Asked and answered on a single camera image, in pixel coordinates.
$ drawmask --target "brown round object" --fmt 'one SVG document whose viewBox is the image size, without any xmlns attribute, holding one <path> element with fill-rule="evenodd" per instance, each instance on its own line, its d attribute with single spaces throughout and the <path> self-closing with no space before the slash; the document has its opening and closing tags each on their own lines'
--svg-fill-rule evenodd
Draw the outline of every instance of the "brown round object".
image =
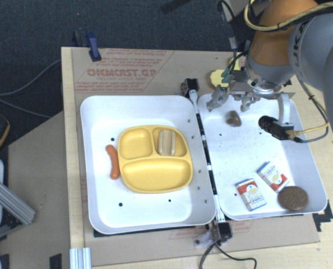
<svg viewBox="0 0 333 269">
<path fill-rule="evenodd" d="M 298 186 L 285 187 L 277 198 L 281 206 L 292 211 L 302 210 L 308 204 L 307 192 Z"/>
</svg>

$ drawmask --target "blue clamp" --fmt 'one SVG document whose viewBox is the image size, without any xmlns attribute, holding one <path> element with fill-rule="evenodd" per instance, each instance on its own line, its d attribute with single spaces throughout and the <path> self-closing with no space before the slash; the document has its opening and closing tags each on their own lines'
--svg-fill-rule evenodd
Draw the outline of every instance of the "blue clamp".
<svg viewBox="0 0 333 269">
<path fill-rule="evenodd" d="M 88 47 L 90 47 L 89 55 L 93 62 L 100 61 L 101 56 L 98 51 L 97 46 L 97 38 L 95 37 L 93 32 L 87 32 L 86 34 L 86 41 Z"/>
</svg>

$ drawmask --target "toy sausage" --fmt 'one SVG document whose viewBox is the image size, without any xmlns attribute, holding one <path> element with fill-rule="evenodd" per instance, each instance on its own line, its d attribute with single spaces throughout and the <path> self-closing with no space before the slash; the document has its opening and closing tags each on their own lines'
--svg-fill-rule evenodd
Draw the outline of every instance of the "toy sausage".
<svg viewBox="0 0 333 269">
<path fill-rule="evenodd" d="M 117 179 L 119 175 L 121 174 L 121 171 L 119 170 L 119 161 L 118 161 L 118 153 L 113 145 L 108 145 L 105 147 L 105 150 L 107 151 L 110 160 L 112 162 L 112 169 L 110 171 L 110 178 Z"/>
</svg>

